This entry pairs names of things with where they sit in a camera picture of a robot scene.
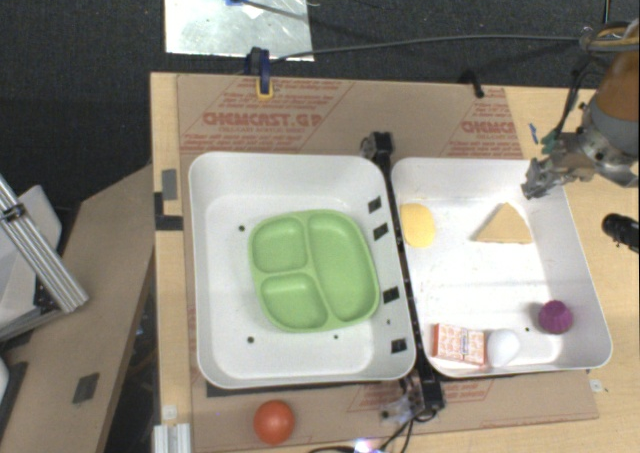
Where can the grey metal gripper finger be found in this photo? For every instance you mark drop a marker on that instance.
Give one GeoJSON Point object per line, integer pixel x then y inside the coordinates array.
{"type": "Point", "coordinates": [533, 189]}
{"type": "Point", "coordinates": [540, 168]}

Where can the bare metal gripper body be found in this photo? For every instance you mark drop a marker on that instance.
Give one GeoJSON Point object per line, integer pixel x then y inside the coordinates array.
{"type": "Point", "coordinates": [585, 161]}

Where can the tan triangular bread slice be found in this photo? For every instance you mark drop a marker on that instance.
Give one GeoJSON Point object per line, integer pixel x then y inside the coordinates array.
{"type": "Point", "coordinates": [505, 228]}

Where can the white plastic tray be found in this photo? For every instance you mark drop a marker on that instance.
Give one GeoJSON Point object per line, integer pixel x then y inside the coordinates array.
{"type": "Point", "coordinates": [230, 261]}
{"type": "Point", "coordinates": [480, 286]}

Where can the yellow oval biscuit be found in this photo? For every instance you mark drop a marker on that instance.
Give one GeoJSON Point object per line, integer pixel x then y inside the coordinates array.
{"type": "Point", "coordinates": [417, 225]}

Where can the purple ribbed cup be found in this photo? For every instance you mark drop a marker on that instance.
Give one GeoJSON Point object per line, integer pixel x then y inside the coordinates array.
{"type": "Point", "coordinates": [555, 317]}

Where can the thin black rod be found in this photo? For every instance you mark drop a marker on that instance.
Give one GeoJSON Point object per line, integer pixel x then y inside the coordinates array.
{"type": "Point", "coordinates": [404, 261]}

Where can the white egg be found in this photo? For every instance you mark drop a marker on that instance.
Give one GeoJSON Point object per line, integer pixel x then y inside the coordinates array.
{"type": "Point", "coordinates": [502, 347]}

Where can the orange and white carton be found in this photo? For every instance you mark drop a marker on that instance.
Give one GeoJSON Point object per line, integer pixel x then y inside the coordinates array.
{"type": "Point", "coordinates": [457, 343]}

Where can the brown cardboard board, red print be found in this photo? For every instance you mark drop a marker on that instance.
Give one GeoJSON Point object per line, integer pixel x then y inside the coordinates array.
{"type": "Point", "coordinates": [320, 111]}

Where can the green divided plate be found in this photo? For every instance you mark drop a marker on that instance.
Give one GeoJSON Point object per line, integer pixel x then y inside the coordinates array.
{"type": "Point", "coordinates": [320, 271]}

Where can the orange ball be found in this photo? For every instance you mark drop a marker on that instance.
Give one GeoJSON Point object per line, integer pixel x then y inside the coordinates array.
{"type": "Point", "coordinates": [274, 422]}

